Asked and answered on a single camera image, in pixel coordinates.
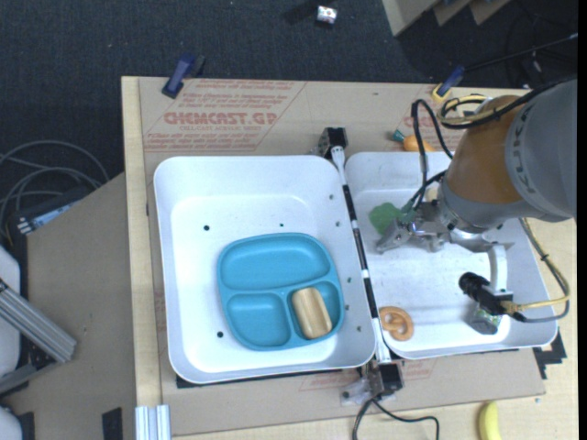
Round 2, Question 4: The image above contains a green lettuce leaf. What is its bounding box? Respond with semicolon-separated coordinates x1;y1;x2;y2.
369;202;405;236

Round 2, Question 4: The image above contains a black cylinder on white bracket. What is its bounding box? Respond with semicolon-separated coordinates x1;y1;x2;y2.
451;238;515;316

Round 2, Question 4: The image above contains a yellow banana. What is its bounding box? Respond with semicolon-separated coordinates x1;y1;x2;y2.
478;400;504;440

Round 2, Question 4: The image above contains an orange pretzel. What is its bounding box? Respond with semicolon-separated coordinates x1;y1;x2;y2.
378;305;415;342

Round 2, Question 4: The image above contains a tan bread loaf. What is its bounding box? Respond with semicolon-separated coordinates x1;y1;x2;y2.
291;286;334;341

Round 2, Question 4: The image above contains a small green and white can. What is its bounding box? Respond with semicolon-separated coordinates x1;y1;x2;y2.
467;303;504;336

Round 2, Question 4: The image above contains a white plastic tray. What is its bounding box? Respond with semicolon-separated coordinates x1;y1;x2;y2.
343;150;559;360
152;154;378;385

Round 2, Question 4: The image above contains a thin black and white rod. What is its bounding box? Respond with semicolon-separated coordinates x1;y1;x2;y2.
330;146;393;364

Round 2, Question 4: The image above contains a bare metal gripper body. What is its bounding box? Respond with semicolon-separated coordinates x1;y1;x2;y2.
404;201;494;249

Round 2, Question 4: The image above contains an orange carrot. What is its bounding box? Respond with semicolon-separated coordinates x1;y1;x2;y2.
392;128;437;154

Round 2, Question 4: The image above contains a brown cardboard board red print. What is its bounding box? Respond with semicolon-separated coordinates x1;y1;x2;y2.
137;78;548;437

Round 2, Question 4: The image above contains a blue divided plate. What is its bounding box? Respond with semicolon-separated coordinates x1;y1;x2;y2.
216;231;346;352

